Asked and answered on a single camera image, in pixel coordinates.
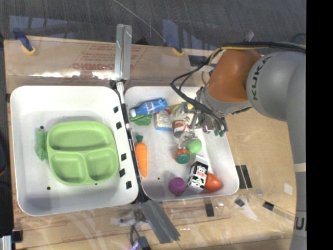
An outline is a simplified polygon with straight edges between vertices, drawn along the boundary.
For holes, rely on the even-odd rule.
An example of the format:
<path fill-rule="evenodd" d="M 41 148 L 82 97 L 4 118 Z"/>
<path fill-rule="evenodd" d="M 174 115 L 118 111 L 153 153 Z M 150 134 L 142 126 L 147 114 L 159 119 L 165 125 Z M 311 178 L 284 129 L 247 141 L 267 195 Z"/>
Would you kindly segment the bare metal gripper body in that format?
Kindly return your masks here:
<path fill-rule="evenodd" d="M 219 118 L 211 113 L 203 112 L 188 102 L 182 102 L 178 106 L 178 113 L 190 115 L 189 129 L 191 132 L 201 129 L 204 133 L 212 132 L 215 136 L 223 137 L 228 131 L 224 117 Z"/>

